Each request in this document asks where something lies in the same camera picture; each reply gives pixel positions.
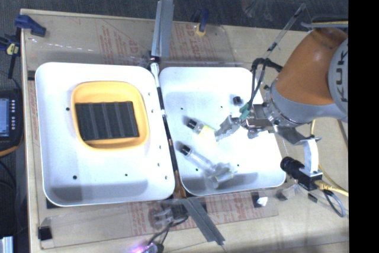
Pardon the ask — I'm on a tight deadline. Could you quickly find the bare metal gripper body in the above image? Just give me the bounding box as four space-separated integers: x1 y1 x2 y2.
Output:
238 104 279 140

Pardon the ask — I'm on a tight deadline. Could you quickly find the clear bottle with yellow label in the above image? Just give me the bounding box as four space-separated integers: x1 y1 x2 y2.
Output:
186 118 217 138

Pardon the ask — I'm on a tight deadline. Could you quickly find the long clear plastic bottle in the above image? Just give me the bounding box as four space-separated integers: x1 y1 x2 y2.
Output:
180 145 217 173

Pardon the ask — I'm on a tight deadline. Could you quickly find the white plastic tray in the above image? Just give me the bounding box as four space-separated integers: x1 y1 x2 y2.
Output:
34 61 176 207
158 66 287 197

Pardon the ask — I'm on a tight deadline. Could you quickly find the crumpled clear plastic bottle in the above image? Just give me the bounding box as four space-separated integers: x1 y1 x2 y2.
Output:
206 162 239 190

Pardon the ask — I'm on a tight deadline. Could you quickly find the thin black and white rod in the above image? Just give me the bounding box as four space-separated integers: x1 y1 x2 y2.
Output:
150 62 187 198

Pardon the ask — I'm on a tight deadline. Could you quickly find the black ribbed rectangular block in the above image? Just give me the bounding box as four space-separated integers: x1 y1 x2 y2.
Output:
74 101 140 142

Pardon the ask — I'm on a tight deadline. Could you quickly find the orange rounded dish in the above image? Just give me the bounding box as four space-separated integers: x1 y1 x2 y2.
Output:
70 80 150 152

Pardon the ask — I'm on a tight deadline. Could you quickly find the brown cardboard board red print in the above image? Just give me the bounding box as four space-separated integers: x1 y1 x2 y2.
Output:
23 13 281 249

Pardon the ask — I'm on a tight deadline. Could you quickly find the black cylinder on white bracket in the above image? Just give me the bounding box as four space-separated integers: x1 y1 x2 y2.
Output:
280 135 324 192

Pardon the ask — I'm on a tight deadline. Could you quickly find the black block with thin wires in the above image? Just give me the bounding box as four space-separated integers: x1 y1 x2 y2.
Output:
169 204 188 220

